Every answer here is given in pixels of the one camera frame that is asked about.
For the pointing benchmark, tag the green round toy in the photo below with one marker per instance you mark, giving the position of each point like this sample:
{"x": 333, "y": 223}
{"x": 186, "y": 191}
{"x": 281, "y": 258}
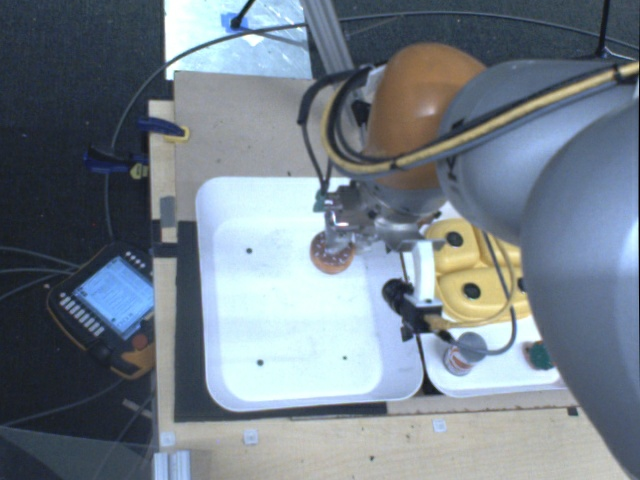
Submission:
{"x": 540, "y": 357}

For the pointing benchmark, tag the brown sprinkled doughnut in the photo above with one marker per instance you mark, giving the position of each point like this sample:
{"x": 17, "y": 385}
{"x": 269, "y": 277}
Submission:
{"x": 332, "y": 264}

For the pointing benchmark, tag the yellow divided plate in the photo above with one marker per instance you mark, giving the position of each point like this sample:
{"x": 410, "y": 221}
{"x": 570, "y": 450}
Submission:
{"x": 457, "y": 258}

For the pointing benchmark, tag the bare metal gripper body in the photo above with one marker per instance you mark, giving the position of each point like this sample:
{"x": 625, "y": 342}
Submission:
{"x": 357, "y": 213}

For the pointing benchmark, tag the white plastic tray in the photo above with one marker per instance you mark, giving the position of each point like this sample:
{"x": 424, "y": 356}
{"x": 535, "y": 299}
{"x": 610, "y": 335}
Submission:
{"x": 295, "y": 308}
{"x": 500, "y": 375}

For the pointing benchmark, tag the black cylinder on white bracket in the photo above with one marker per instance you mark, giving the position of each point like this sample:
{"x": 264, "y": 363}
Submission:
{"x": 422, "y": 273}

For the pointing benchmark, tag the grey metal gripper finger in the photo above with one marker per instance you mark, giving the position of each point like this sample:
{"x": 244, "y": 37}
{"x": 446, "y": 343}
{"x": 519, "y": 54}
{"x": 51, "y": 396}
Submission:
{"x": 349, "y": 243}
{"x": 332, "y": 238}

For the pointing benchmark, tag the brown cardboard board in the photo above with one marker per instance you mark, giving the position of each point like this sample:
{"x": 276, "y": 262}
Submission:
{"x": 240, "y": 128}

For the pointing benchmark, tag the orange and white can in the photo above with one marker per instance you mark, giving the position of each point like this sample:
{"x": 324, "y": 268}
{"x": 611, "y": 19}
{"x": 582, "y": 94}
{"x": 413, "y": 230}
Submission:
{"x": 457, "y": 360}

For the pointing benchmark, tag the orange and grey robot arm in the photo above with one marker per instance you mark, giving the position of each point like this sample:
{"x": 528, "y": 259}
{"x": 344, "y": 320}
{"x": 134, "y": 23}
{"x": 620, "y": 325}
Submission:
{"x": 550, "y": 193}

